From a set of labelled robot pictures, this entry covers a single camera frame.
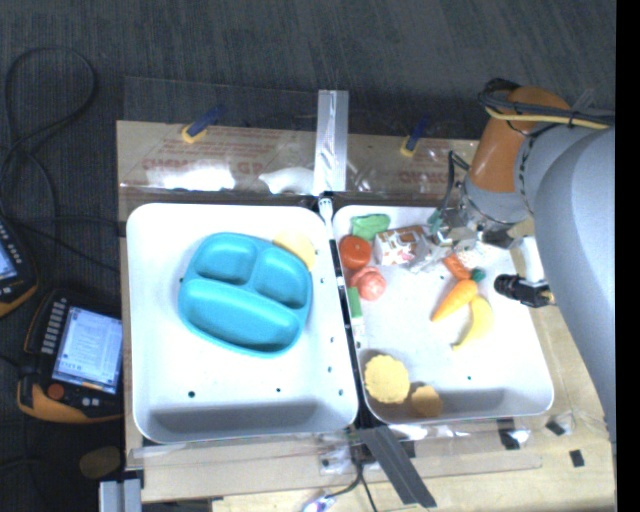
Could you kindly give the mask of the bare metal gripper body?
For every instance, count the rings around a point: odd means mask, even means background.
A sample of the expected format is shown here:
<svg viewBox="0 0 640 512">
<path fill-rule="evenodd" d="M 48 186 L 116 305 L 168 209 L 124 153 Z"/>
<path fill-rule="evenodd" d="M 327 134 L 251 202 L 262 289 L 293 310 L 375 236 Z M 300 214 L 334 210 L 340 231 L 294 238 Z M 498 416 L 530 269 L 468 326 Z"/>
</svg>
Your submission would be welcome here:
<svg viewBox="0 0 640 512">
<path fill-rule="evenodd" d="M 509 249 L 515 242 L 514 237 L 509 234 L 509 230 L 522 221 L 521 214 L 498 218 L 471 206 L 446 208 L 440 212 L 437 244 L 451 247 L 450 234 L 458 230 L 473 230 L 478 234 L 477 243 Z"/>
</svg>

